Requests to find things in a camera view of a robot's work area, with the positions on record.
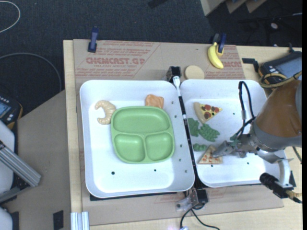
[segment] toy banana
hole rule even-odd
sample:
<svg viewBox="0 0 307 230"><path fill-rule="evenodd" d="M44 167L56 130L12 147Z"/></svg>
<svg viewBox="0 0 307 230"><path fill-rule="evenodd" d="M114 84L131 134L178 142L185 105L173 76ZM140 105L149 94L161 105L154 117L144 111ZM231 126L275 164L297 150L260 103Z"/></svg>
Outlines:
<svg viewBox="0 0 307 230"><path fill-rule="evenodd" d="M223 54L222 53L218 53L217 51L218 48L218 44L217 42L214 42L213 45L211 45L208 49L208 57L210 62L218 69L223 69L224 65L221 62L221 60L218 58L218 56L221 56Z"/></svg>

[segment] dark background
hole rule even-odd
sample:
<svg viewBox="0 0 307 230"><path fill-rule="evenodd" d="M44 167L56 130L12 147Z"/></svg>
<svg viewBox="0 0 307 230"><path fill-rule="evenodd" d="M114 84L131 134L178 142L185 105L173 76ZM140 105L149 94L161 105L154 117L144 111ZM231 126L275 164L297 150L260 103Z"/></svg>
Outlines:
<svg viewBox="0 0 307 230"><path fill-rule="evenodd" d="M52 63L65 88L63 40L89 39L94 25L99 39L174 43L212 42L226 33L226 43L247 46L302 47L302 16L283 18L270 32L269 21L240 20L279 17L302 12L302 0L267 0L253 13L243 4L232 14L225 3L204 16L200 0L168 0L151 8L153 0L6 0L21 10L19 22L0 33L0 92L18 100L24 114L59 92L55 70L45 60L12 53L31 53ZM0 3L0 31L18 17L17 9Z"/></svg>

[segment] pizza slice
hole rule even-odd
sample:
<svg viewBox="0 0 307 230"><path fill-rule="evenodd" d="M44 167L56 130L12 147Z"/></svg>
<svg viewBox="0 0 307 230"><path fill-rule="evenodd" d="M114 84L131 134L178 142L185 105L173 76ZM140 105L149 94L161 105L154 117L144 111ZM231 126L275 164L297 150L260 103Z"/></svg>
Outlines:
<svg viewBox="0 0 307 230"><path fill-rule="evenodd" d="M216 150L216 148L212 145L208 147L204 155L198 161L198 164L220 164L223 163L223 157L214 158L212 153Z"/></svg>
<svg viewBox="0 0 307 230"><path fill-rule="evenodd" d="M209 104L194 102L193 105L194 112L202 124L206 123L214 116L216 116L220 111L222 111L221 107L211 106Z"/></svg>

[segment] blue clip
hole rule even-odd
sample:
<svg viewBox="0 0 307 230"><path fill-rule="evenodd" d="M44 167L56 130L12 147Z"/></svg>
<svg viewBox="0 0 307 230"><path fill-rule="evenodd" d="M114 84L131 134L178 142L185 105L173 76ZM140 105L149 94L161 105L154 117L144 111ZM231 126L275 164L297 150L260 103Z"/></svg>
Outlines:
<svg viewBox="0 0 307 230"><path fill-rule="evenodd" d="M96 53L96 48L97 48L96 40L97 40L97 37L98 37L98 27L94 26L92 28L91 42L88 44L88 49L87 49L88 52Z"/></svg>
<svg viewBox="0 0 307 230"><path fill-rule="evenodd" d="M218 50L217 50L219 53L222 53L222 51L224 49L225 42L226 42L226 34L222 33L221 41L219 43L219 47L218 47Z"/></svg>

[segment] round beige disc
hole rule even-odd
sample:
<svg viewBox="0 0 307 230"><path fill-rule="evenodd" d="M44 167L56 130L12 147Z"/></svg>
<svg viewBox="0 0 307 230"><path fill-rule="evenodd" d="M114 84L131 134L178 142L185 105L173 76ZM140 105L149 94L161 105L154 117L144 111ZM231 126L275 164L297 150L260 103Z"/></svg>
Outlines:
<svg viewBox="0 0 307 230"><path fill-rule="evenodd" d="M205 73L198 66L188 66L185 70L185 75L187 79L204 79Z"/></svg>

